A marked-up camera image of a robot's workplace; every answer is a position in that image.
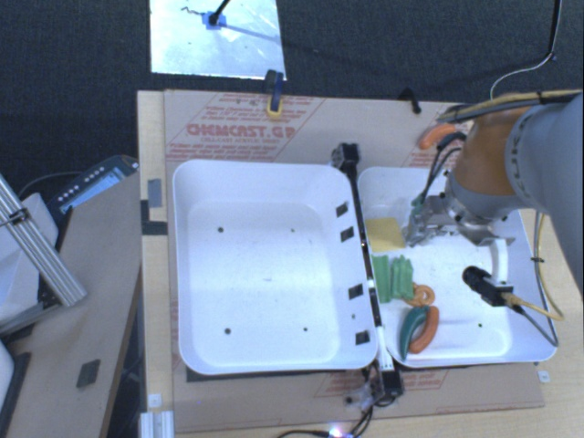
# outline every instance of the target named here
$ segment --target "yellow block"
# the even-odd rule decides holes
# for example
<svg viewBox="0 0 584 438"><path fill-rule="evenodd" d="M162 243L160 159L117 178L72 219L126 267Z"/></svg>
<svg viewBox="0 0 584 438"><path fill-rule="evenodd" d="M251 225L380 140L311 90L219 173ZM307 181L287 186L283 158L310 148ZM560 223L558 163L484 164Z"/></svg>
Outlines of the yellow block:
<svg viewBox="0 0 584 438"><path fill-rule="evenodd" d="M393 217L366 219L365 227L373 253L385 253L405 248L402 230Z"/></svg>

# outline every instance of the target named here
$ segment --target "black electronic device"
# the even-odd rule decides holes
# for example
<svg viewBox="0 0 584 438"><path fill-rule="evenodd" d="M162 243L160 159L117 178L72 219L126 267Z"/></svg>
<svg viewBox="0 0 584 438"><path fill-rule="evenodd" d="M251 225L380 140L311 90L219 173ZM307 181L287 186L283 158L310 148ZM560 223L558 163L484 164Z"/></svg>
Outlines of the black electronic device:
<svg viewBox="0 0 584 438"><path fill-rule="evenodd" d="M76 177L48 202L48 211L59 225L69 208L75 208L138 170L130 156L112 156Z"/></svg>

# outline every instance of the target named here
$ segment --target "empty white tray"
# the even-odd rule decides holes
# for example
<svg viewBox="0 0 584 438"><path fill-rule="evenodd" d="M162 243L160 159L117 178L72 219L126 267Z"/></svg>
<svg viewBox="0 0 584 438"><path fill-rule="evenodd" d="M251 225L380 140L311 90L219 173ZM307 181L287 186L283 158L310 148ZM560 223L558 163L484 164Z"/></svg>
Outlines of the empty white tray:
<svg viewBox="0 0 584 438"><path fill-rule="evenodd" d="M410 202L423 189L428 171L373 167L359 180L365 219L393 217L400 227L408 223ZM442 175L429 194L444 189ZM531 251L519 212L509 214L505 222L495 224L495 233L516 240L508 247L508 284L521 298L543 305L537 285ZM462 280L468 266L491 272L492 257L487 247L477 247L460 235L435 237L427 245L387 253L390 260L404 255L413 265L413 280L430 286L436 295L434 305L440 310L438 331L430 346L420 354L399 353L400 328L411 309L401 300L381 304L385 340L390 354L412 368L447 367L485 363L542 361L555 352L529 321L509 308L493 308ZM530 315L551 336L547 319L529 310Z"/></svg>
<svg viewBox="0 0 584 438"><path fill-rule="evenodd" d="M323 165L173 176L179 347L202 374L358 369L377 338L351 189Z"/></svg>

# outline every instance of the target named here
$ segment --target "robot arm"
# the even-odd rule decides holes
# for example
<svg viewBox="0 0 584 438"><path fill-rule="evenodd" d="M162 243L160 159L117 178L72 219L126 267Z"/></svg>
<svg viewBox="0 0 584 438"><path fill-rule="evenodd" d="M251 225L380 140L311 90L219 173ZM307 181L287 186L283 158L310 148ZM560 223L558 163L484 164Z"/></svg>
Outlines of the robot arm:
<svg viewBox="0 0 584 438"><path fill-rule="evenodd" d="M568 103L507 109L476 119L444 193L414 209L406 241L455 227L476 245L515 209L548 214L582 293L582 94Z"/></svg>

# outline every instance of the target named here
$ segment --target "dark floor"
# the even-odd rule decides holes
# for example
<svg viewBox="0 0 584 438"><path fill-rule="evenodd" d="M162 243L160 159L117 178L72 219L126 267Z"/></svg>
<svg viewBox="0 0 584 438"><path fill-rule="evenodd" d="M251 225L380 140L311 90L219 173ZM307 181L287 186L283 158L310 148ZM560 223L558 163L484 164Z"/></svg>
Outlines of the dark floor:
<svg viewBox="0 0 584 438"><path fill-rule="evenodd" d="M423 100L487 99L501 75L546 55L554 1L277 0L285 92L396 99L410 87ZM581 88L583 13L584 0L564 0L557 60L500 92ZM19 190L48 173L136 156L140 89L261 89L152 74L149 57L149 0L0 0L0 173ZM31 191L48 199L66 180ZM118 436L135 433L133 349L114 413Z"/></svg>

